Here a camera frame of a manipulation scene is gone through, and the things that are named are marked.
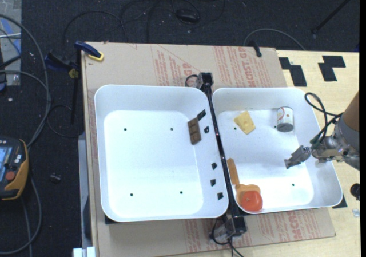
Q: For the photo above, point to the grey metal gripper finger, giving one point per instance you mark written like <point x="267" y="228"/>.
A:
<point x="303" y="150"/>
<point x="292" y="162"/>

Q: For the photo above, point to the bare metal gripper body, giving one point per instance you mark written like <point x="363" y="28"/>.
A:
<point x="328" y="151"/>

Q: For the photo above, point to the white plastic tray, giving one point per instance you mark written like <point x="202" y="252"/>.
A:
<point x="271" y="170"/>
<point x="151" y="164"/>

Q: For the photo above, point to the white can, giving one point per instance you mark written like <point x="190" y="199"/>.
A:
<point x="284" y="120"/>

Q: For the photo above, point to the red tomato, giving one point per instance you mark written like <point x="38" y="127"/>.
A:
<point x="251" y="201"/>

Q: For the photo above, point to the yellow cheese wedge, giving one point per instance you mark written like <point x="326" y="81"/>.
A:
<point x="245" y="122"/>

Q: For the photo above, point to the thin black rod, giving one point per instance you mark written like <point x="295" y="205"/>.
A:
<point x="218" y="141"/>

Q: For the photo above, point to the brown chocolate bar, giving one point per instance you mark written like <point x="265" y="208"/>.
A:
<point x="194" y="131"/>

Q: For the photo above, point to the brown cardboard board red print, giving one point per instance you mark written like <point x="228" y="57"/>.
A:
<point x="137" y="64"/>

